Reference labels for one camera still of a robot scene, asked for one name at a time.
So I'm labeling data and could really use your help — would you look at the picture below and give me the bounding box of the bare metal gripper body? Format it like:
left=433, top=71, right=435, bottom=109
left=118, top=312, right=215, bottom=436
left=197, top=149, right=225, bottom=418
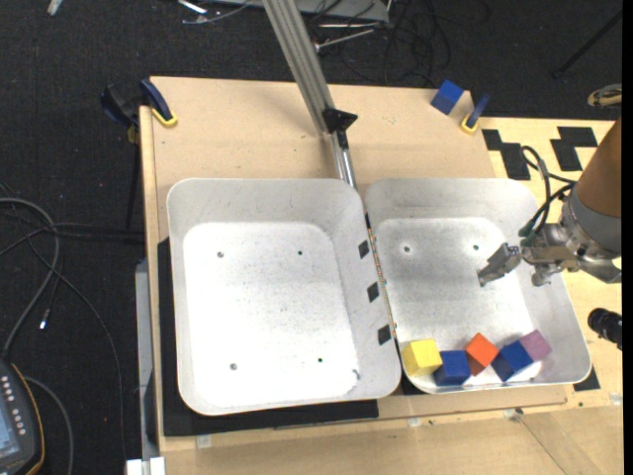
left=518, top=222, right=623, bottom=285

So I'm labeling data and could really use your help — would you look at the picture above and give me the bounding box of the white plastic tray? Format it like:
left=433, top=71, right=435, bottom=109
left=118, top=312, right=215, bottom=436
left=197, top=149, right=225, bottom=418
left=364, top=177, right=593, bottom=396
left=165, top=177, right=403, bottom=418

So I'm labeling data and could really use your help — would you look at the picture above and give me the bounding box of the purple cube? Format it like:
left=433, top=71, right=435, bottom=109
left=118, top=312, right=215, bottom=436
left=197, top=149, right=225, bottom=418
left=518, top=329, right=553, bottom=363

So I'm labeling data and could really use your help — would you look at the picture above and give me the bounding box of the orange cube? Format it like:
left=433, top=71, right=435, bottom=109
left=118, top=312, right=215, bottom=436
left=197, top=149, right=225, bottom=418
left=465, top=332, right=500, bottom=377

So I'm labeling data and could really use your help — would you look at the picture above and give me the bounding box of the blue cube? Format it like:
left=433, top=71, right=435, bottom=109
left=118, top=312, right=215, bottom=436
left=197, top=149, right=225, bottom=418
left=491, top=339, right=536, bottom=384
left=433, top=349, right=473, bottom=387
left=429, top=78, right=466, bottom=117

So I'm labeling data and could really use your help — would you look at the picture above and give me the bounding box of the yellow cube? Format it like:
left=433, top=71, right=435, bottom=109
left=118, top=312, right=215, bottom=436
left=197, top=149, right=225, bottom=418
left=401, top=337, right=444, bottom=379

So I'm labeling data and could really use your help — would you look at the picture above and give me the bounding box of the pale wood board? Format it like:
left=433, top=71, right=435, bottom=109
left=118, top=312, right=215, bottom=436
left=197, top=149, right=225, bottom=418
left=147, top=75, right=569, bottom=453

